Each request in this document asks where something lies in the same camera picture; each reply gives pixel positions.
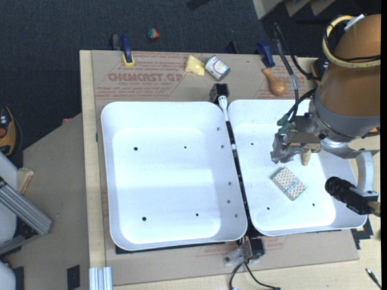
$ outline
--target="blue clip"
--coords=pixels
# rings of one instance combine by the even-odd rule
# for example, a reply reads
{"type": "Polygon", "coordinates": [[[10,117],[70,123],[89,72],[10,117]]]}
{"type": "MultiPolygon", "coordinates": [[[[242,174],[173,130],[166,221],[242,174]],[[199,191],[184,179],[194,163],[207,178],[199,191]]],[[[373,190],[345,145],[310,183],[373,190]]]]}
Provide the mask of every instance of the blue clip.
{"type": "Polygon", "coordinates": [[[131,51],[131,46],[129,44],[129,39],[124,34],[121,34],[121,47],[122,47],[122,57],[126,66],[132,66],[134,64],[134,58],[131,51]]]}
{"type": "Polygon", "coordinates": [[[256,51],[263,55],[262,62],[265,64],[267,68],[271,68],[276,64],[273,61],[272,52],[270,51],[270,46],[264,40],[259,40],[257,44],[255,44],[256,51]]]}

